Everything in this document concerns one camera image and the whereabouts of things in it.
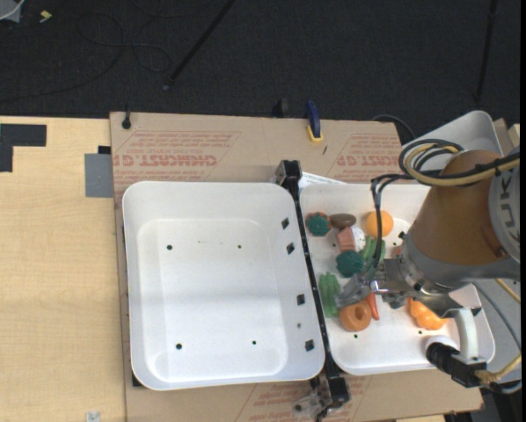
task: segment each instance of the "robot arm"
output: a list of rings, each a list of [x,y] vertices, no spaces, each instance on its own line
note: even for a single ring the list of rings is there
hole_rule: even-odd
[[[441,171],[421,170],[430,156],[443,150],[452,158]],[[375,178],[371,187],[379,212],[386,184],[416,179],[431,186],[416,220],[401,234],[401,253],[382,264],[369,264],[365,278],[354,275],[336,297],[342,307],[374,292],[394,309],[412,297],[439,317],[454,317],[460,351],[433,343],[427,358],[465,387],[481,386],[482,377],[495,375],[478,358],[476,332],[471,329],[480,308],[463,308],[449,294],[476,280],[521,280],[519,158],[520,147],[502,157],[485,150],[462,151],[438,140],[409,145],[399,161],[404,173]],[[380,187],[379,179],[384,180]]]

